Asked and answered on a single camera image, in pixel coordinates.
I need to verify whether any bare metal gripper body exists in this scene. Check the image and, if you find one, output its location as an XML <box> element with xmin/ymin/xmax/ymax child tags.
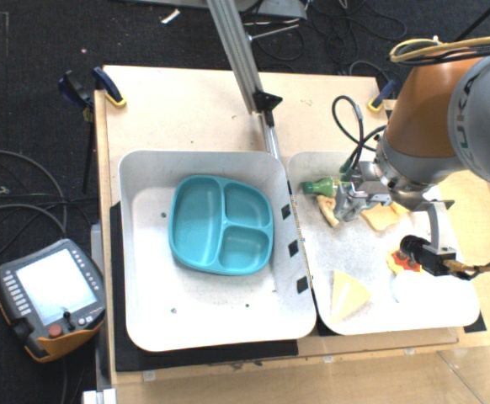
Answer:
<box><xmin>344</xmin><ymin>160</ymin><xmax>431</xmax><ymax>211</ymax></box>

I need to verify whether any blue divided plate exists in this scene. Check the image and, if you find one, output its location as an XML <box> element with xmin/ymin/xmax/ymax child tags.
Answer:
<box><xmin>168</xmin><ymin>173</ymin><xmax>275</xmax><ymax>277</ymax></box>

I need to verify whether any thin black and white rod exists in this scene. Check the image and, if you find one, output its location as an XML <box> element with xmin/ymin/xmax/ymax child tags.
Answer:
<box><xmin>263</xmin><ymin>114</ymin><xmax>316</xmax><ymax>295</ymax></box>

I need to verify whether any red and yellow pizza slice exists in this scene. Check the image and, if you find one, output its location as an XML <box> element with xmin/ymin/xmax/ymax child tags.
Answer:
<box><xmin>385</xmin><ymin>247</ymin><xmax>423</xmax><ymax>277</ymax></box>

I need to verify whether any beige curved toy food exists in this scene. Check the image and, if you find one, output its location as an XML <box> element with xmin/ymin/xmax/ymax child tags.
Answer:
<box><xmin>316</xmin><ymin>194</ymin><xmax>341</xmax><ymax>229</ymax></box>

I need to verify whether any white plastic tray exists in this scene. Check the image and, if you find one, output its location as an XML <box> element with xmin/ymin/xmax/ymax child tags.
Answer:
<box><xmin>117</xmin><ymin>149</ymin><xmax>318</xmax><ymax>354</ymax></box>
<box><xmin>286</xmin><ymin>151</ymin><xmax>482</xmax><ymax>337</ymax></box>

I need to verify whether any pale wood board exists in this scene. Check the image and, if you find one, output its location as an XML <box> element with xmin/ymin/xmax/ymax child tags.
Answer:
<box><xmin>101</xmin><ymin>64</ymin><xmax>490</xmax><ymax>386</ymax></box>

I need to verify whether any black cylinder on white bracket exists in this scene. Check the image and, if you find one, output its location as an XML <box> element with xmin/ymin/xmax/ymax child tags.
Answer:
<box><xmin>398</xmin><ymin>199</ymin><xmax>458</xmax><ymax>278</ymax></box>

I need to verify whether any tan bread slice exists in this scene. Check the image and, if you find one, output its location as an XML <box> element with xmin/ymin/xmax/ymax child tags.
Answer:
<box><xmin>360</xmin><ymin>202</ymin><xmax>402</xmax><ymax>232</ymax></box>

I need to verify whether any green bottle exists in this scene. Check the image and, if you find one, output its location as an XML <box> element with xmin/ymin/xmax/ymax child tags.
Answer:
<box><xmin>301</xmin><ymin>176</ymin><xmax>348</xmax><ymax>198</ymax></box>

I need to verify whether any pale yellow cheese wedge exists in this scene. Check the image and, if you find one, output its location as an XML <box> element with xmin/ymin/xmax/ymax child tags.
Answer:
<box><xmin>329</xmin><ymin>269</ymin><xmax>373</xmax><ymax>324</ymax></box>

